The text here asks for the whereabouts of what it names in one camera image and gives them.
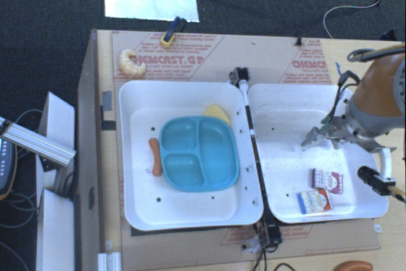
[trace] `orange object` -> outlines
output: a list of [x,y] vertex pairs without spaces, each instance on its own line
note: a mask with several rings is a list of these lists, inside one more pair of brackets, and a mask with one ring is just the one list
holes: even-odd
[[364,261],[347,261],[340,264],[334,271],[372,271],[373,266]]
[[152,152],[154,153],[154,167],[152,168],[152,175],[160,176],[162,175],[162,163],[160,161],[160,151],[159,151],[159,142],[156,138],[151,138],[148,141]]

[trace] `blue plate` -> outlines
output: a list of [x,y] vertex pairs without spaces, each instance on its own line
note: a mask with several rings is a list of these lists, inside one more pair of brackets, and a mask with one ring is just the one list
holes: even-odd
[[215,117],[179,117],[159,138],[166,180],[188,192],[223,190],[237,181],[239,158],[230,127]]

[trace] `black carpet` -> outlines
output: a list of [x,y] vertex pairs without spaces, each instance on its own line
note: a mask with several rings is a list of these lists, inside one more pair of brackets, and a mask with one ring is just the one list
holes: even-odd
[[[324,13],[340,5],[367,6],[375,0],[197,0],[200,23],[185,32],[328,37]],[[48,91],[76,106],[77,83],[92,28],[164,31],[168,22],[106,18],[104,0],[0,0],[0,116],[14,121],[22,112],[41,109]],[[405,40],[405,0],[381,0],[366,10],[337,10],[327,17],[335,38],[379,39],[395,29]],[[19,162],[16,192],[35,187],[34,159]],[[0,203],[0,223],[22,218]],[[0,228],[0,241],[35,269],[36,222]],[[20,264],[0,246],[0,270]]]

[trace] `yellow and black clamp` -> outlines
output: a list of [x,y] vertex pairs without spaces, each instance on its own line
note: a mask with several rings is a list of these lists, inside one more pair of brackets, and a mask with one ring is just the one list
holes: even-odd
[[163,46],[170,46],[174,37],[175,37],[175,31],[178,29],[180,32],[183,32],[186,26],[186,20],[184,18],[176,17],[171,26],[169,26],[167,32],[161,37],[160,43]]

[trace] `multimeter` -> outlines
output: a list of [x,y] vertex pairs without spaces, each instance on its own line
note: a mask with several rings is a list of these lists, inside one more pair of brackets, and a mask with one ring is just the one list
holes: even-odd
[[5,199],[13,186],[17,169],[15,146],[0,138],[0,201]]

